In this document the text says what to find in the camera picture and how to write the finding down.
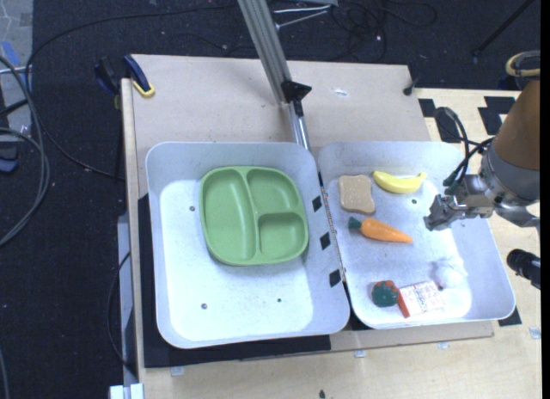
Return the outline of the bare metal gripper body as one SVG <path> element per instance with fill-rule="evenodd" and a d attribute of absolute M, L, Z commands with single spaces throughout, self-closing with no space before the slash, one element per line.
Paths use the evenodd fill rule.
<path fill-rule="evenodd" d="M 464 218 L 489 218 L 496 213 L 518 227 L 539 228 L 540 218 L 528 210 L 539 198 L 538 183 L 525 177 L 466 175 L 446 198 L 446 216 L 450 224 Z"/>

